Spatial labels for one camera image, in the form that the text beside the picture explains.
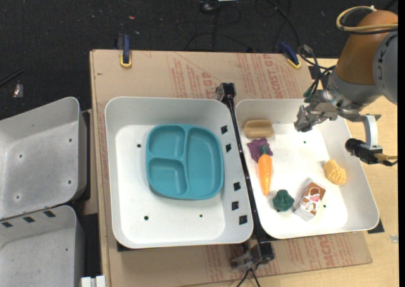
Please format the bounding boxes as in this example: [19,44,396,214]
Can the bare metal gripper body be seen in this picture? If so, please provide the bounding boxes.
[307,85,362,123]

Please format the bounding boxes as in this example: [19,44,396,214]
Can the white plastic tray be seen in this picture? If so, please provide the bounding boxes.
[104,96,254,250]
[0,96,89,221]
[0,205,87,287]
[234,98,380,240]

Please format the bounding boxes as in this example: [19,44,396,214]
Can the tan toy bread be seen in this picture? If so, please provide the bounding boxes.
[244,119,275,140]

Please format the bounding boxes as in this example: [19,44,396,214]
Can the yellow toy corn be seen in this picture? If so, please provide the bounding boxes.
[323,159,347,186]

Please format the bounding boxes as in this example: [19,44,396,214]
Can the purple toy grapes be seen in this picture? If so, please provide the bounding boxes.
[247,138,274,163]

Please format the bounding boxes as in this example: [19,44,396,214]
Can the orange toy carrot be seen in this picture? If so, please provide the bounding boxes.
[257,145,273,197]

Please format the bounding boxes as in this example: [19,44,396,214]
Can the thin black rod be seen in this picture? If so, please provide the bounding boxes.
[225,95,265,244]

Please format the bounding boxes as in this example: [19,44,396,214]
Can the brown and white carton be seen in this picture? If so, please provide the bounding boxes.
[294,181,327,222]

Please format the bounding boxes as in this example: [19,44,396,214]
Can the green toy broccoli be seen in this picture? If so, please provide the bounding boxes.
[272,189,296,213]

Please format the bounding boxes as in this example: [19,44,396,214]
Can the blue divided plate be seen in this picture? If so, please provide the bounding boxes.
[145,123,225,201]

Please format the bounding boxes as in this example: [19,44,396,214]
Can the brown cardboard board red print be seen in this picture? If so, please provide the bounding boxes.
[89,49,373,287]

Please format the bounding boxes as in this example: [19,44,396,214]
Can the black computer mouse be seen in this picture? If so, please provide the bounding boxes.
[199,0,221,13]

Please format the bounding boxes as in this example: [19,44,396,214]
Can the black cylinder on white bracket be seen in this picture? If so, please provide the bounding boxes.
[344,114,385,165]

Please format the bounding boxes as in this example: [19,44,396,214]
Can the black block with thin wires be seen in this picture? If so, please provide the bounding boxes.
[230,241,275,272]
[216,82,237,104]

